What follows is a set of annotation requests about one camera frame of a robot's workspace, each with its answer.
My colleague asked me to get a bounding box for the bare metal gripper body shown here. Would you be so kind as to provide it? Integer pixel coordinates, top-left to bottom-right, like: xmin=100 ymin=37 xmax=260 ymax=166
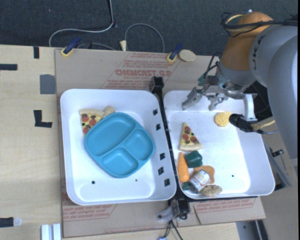
xmin=202 ymin=75 xmax=250 ymax=100

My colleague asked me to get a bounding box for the yellow round waffle biscuit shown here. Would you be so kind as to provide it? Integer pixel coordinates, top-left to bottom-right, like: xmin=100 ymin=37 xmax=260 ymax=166
xmin=213 ymin=111 xmax=233 ymax=128

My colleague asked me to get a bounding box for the toy pizza slice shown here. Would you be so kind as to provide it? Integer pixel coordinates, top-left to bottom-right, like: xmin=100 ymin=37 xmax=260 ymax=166
xmin=78 ymin=108 xmax=105 ymax=138
xmin=177 ymin=122 xmax=204 ymax=152

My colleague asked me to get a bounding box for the tan oval bread slice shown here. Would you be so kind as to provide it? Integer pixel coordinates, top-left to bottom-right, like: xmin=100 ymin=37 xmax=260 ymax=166
xmin=178 ymin=49 xmax=197 ymax=63

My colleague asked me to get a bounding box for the thin black rod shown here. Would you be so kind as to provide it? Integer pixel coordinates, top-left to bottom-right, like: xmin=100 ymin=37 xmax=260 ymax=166
xmin=156 ymin=85 xmax=182 ymax=200

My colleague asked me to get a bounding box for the white plastic tray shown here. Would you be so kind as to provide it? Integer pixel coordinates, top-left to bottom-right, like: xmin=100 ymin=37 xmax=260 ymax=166
xmin=162 ymin=90 xmax=276 ymax=200
xmin=59 ymin=88 xmax=177 ymax=207

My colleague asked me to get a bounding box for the green toy pepper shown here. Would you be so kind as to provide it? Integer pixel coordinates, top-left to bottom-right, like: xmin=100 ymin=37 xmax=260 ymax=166
xmin=184 ymin=150 xmax=204 ymax=169

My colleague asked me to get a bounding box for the orange carrot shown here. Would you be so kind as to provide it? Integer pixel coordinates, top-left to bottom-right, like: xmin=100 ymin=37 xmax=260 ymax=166
xmin=177 ymin=151 xmax=191 ymax=184

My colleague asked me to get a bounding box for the small white labelled can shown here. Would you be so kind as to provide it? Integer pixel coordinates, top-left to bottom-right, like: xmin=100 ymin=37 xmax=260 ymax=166
xmin=188 ymin=169 xmax=212 ymax=194

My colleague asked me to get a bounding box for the pale tan biscuit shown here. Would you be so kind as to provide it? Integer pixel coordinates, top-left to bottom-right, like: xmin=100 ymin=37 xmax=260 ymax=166
xmin=100 ymin=105 xmax=116 ymax=119

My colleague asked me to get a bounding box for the blue divided plate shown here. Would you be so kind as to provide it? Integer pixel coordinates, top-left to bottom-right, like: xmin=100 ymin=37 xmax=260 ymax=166
xmin=84 ymin=112 xmax=156 ymax=179

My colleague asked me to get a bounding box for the tan chocolate chip cookie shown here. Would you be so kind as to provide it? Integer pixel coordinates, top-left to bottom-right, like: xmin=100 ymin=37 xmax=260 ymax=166
xmin=199 ymin=184 xmax=223 ymax=198

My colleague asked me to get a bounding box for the brown cardboard board red print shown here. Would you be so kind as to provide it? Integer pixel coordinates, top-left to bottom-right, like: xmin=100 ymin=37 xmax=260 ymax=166
xmin=54 ymin=48 xmax=267 ymax=239

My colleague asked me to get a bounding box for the black cylinder on white bracket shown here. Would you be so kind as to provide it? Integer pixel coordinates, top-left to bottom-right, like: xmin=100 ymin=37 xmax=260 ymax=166
xmin=228 ymin=93 xmax=259 ymax=133

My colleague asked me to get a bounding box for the black block with wires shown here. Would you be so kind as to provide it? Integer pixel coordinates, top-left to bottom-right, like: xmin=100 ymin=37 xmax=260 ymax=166
xmin=149 ymin=76 xmax=165 ymax=94
xmin=170 ymin=197 xmax=191 ymax=215

